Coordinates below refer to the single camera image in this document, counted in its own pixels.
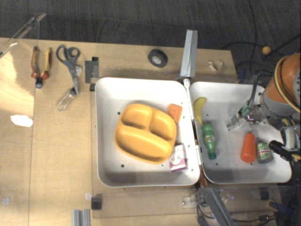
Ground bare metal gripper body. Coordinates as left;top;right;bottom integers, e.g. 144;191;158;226
240;103;269;125

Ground orange bottle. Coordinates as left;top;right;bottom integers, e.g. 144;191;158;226
240;131;257;164

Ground green bottle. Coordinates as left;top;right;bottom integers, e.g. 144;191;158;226
201;123;218;160

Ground yellow banana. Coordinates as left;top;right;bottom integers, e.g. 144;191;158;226
193;97;208;128

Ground green and white can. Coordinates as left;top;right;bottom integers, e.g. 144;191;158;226
255;142;274;164

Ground white plastic tray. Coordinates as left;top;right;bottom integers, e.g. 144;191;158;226
189;81;293;185
94;76;201;188

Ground orange biscuit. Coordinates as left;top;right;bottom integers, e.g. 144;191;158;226
167;103;183;123

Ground pink and white carton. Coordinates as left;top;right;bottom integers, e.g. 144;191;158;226
168;144;189;173

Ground orange divided plate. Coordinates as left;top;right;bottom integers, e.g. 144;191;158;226
114;103;178;165

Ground black tape roll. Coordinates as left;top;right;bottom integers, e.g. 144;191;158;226
147;48;169;68

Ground clear plastic bottle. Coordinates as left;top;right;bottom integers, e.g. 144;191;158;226
56;88;77;112

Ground grey scissors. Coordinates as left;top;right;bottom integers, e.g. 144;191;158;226
55;44;81;97

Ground red and yellow pliers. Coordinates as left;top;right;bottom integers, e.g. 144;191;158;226
31;46;53;89

